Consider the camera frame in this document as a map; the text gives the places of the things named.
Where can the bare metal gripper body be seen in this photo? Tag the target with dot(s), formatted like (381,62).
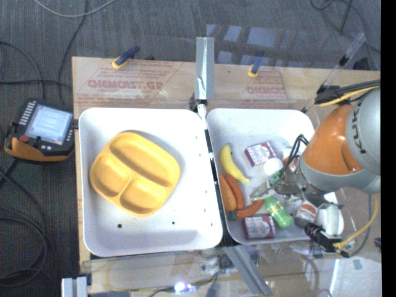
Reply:
(292,188)

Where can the green plastic bottle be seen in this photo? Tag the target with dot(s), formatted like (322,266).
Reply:
(280,213)

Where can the pink and white carton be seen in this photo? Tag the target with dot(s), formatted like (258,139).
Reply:
(260,153)
(258,227)

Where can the yellow banana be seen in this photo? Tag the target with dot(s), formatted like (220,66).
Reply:
(229,162)

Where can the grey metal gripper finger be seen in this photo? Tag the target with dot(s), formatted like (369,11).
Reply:
(261,195)
(266,187)

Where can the orange carrot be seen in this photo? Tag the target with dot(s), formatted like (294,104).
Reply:
(226,195)

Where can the black cylinder on white bracket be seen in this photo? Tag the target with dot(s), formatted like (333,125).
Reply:
(321,235)

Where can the white egg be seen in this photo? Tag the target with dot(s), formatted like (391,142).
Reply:
(273,166)

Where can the yellow divided plate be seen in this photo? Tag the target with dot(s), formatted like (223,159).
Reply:
(136,173)

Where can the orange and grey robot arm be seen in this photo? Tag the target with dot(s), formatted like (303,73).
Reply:
(334,147)

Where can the brown cardboard board red print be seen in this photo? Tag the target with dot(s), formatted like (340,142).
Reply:
(133,82)

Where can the small can orange label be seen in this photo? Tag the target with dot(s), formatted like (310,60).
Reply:
(306,213)

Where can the orange-red sausage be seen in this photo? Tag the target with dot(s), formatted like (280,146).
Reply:
(249,210)
(236,190)

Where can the white plastic tray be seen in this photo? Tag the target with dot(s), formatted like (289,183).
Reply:
(247,125)
(185,227)

